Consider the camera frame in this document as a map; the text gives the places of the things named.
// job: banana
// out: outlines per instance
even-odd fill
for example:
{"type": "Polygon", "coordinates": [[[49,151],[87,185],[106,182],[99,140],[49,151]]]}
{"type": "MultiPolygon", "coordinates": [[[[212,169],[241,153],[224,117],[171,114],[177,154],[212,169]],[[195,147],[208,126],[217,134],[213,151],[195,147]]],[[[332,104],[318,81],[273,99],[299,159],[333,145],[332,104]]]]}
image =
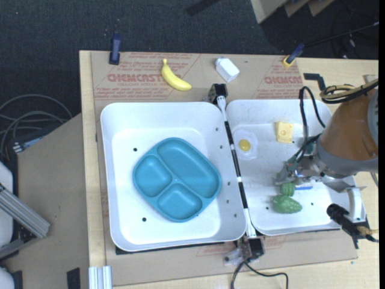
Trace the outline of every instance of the banana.
{"type": "Polygon", "coordinates": [[[167,59],[163,59],[162,77],[174,89],[177,89],[180,91],[188,91],[192,88],[188,82],[180,79],[173,73],[173,71],[170,69],[170,67],[167,64],[167,59]]]}

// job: yellow sponge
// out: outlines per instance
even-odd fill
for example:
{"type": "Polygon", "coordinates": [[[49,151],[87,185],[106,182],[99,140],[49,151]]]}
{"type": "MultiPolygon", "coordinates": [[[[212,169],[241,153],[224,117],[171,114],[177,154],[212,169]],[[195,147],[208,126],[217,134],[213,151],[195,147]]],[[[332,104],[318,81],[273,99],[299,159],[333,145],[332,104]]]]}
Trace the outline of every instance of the yellow sponge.
{"type": "Polygon", "coordinates": [[[293,142],[293,124],[286,122],[276,122],[276,137],[278,142],[293,142]]]}

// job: blue plate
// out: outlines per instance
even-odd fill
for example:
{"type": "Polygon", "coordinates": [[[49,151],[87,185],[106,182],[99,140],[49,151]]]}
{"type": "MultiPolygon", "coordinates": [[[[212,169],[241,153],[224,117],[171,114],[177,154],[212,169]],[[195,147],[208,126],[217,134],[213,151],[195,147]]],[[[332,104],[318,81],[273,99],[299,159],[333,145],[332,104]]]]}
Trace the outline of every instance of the blue plate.
{"type": "Polygon", "coordinates": [[[135,188],[164,217],[186,222],[218,195],[218,170],[194,146],[168,138],[143,155],[134,167],[135,188]]]}

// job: white tray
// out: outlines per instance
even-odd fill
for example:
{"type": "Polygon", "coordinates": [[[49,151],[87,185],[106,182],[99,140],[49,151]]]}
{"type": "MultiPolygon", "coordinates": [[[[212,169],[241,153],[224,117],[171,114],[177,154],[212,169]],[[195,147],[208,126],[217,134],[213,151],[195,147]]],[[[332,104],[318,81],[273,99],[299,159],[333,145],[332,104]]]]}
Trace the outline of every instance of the white tray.
{"type": "Polygon", "coordinates": [[[220,110],[206,102],[115,103],[100,117],[108,186],[111,236],[128,252],[233,241],[245,218],[220,110]],[[199,216],[176,223],[161,216],[135,189],[132,170],[154,145],[179,137],[219,171],[218,196],[199,216]]]}
{"type": "MultiPolygon", "coordinates": [[[[322,102],[317,101],[316,104],[321,119],[327,123],[331,118],[329,109],[322,102]]],[[[304,109],[309,135],[322,132],[311,100],[304,101],[304,109]]],[[[253,226],[265,235],[340,228],[329,218],[326,209],[334,203],[349,211],[348,193],[337,193],[321,182],[313,182],[310,190],[295,191],[293,198],[303,207],[299,213],[281,214],[273,210],[273,197],[280,194],[273,179],[281,171],[283,163],[303,143],[299,100],[237,100],[231,102],[226,111],[253,226]],[[276,140],[276,122],[293,124],[294,143],[280,143],[276,140]],[[238,147],[238,142],[245,136],[255,142],[251,145],[253,155],[246,155],[238,147]]],[[[355,185],[352,177],[348,180],[351,185],[355,185]]]]}

